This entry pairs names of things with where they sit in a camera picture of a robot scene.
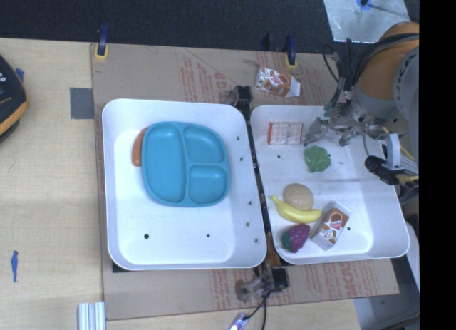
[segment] black fabric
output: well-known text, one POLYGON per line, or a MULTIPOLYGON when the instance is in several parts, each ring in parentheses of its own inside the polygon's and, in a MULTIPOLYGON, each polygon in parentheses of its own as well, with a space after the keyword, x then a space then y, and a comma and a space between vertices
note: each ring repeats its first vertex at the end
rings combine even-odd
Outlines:
MULTIPOLYGON (((404 0, 420 21, 420 0, 404 0)), ((0 37, 259 50, 291 33, 298 52, 332 42, 323 0, 0 0, 0 37)))

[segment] small box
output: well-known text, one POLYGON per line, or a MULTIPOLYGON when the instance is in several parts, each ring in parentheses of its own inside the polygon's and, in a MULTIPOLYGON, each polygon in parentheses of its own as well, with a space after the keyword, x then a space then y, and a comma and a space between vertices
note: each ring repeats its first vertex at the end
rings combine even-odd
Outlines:
POLYGON ((290 74, 262 66, 256 75, 254 88, 281 97, 299 97, 301 84, 290 74))
POLYGON ((268 129, 268 144, 270 145, 299 145, 303 125, 300 122, 270 122, 268 129))
POLYGON ((330 209, 323 213, 311 232, 311 240, 323 250, 332 248, 341 236, 349 218, 350 212, 346 207, 338 202, 332 202, 330 209))

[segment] potato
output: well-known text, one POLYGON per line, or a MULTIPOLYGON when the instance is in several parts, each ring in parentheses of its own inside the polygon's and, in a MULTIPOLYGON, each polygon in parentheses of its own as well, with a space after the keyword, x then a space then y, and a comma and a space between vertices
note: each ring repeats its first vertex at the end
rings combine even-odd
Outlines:
POLYGON ((284 202, 298 210, 310 210, 314 206, 314 194, 306 185, 291 183, 284 189, 284 202))

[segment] silver metal sheet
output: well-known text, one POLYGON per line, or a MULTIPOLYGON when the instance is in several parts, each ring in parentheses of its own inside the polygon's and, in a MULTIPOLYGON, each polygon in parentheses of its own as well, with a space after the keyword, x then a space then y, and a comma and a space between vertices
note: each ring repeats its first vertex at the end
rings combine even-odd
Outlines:
POLYGON ((324 0, 334 41, 375 43, 394 24, 409 21, 403 0, 324 0))

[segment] white tray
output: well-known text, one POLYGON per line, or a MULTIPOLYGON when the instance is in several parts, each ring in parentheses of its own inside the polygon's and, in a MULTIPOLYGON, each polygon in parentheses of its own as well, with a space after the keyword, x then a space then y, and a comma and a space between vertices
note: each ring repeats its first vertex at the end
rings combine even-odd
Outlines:
POLYGON ((103 109, 108 250, 127 270, 255 267, 266 256, 257 182, 244 117, 229 105, 117 99, 103 109), (169 207, 147 193, 131 151, 153 123, 196 123, 227 148, 228 195, 209 207, 169 207))
MULTIPOLYGON (((403 213, 393 186, 382 182, 364 167, 367 158, 361 137, 346 147, 338 145, 339 135, 330 130, 315 143, 331 156, 331 165, 323 172, 310 173, 304 162, 304 146, 268 145, 269 122, 301 122, 303 136, 316 117, 323 117, 322 107, 262 105, 251 116, 259 171, 267 198, 274 245, 279 255, 291 264, 314 264, 361 259, 400 257, 409 246, 403 213), (295 254, 281 247, 281 234, 295 225, 279 215, 272 195, 283 199, 289 183, 307 185, 314 195, 314 208, 324 208, 330 201, 340 202, 350 211, 348 224, 336 245, 321 249, 310 239, 295 254)), ((370 140, 371 155, 381 157, 378 141, 370 140)))

